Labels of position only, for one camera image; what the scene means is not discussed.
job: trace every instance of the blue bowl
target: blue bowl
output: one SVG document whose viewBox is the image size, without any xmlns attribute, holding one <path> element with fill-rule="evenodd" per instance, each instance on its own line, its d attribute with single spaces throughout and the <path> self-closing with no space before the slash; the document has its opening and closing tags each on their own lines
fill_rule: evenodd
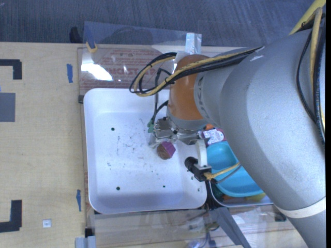
<svg viewBox="0 0 331 248">
<path fill-rule="evenodd" d="M 231 167 L 238 162 L 227 141 L 214 143 L 207 147 L 208 164 L 212 167 L 212 173 Z M 230 170 L 222 175 L 217 176 L 217 181 L 226 177 L 235 169 Z M 263 191 L 250 177 L 247 171 L 240 169 L 225 181 L 216 184 L 217 188 L 225 195 L 232 197 L 246 197 L 262 194 Z"/>
</svg>

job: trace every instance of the black corner marker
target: black corner marker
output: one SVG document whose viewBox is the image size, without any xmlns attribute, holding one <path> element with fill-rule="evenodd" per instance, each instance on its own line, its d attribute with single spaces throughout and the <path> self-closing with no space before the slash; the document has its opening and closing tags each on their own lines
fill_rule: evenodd
<svg viewBox="0 0 331 248">
<path fill-rule="evenodd" d="M 22 62 L 18 59 L 0 59 L 0 66 L 12 66 L 13 80 L 22 79 Z"/>
<path fill-rule="evenodd" d="M 12 200 L 10 209 L 10 221 L 0 222 L 0 233 L 18 231 L 22 227 L 22 201 Z"/>
</svg>

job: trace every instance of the table surface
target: table surface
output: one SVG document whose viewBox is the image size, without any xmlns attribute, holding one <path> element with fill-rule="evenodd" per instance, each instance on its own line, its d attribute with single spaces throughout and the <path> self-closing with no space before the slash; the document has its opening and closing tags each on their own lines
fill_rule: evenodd
<svg viewBox="0 0 331 248">
<path fill-rule="evenodd" d="M 87 220 L 77 54 L 81 46 L 0 43 L 0 58 L 19 59 L 23 74 L 22 80 L 13 80 L 12 67 L 0 66 L 1 92 L 16 93 L 15 122 L 0 122 L 0 222 L 10 220 L 11 201 L 22 200 L 22 227 L 0 233 L 0 247 L 74 247 L 75 238 L 84 236 Z M 72 83 L 67 64 L 73 68 Z M 43 227 L 46 219 L 52 220 L 51 227 Z M 269 231 L 246 232 L 252 247 L 262 243 L 306 247 L 289 222 L 287 227 L 263 229 Z M 228 237 L 219 238 L 220 247 L 233 245 Z M 99 243 L 99 247 L 111 246 Z M 185 247 L 182 241 L 170 246 Z"/>
</svg>

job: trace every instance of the white square marker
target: white square marker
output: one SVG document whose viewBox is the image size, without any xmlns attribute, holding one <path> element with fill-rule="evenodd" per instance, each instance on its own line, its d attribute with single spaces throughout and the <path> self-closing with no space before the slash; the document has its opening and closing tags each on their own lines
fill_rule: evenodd
<svg viewBox="0 0 331 248">
<path fill-rule="evenodd" d="M 52 227 L 52 220 L 51 219 L 42 220 L 42 227 L 43 228 L 50 228 L 50 227 Z"/>
</svg>

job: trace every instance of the gray square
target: gray square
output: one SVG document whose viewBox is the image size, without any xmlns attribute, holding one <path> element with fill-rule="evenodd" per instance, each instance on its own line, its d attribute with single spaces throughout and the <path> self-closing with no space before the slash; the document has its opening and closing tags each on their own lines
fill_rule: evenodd
<svg viewBox="0 0 331 248">
<path fill-rule="evenodd" d="M 0 122 L 15 122 L 15 93 L 0 92 Z"/>
</svg>

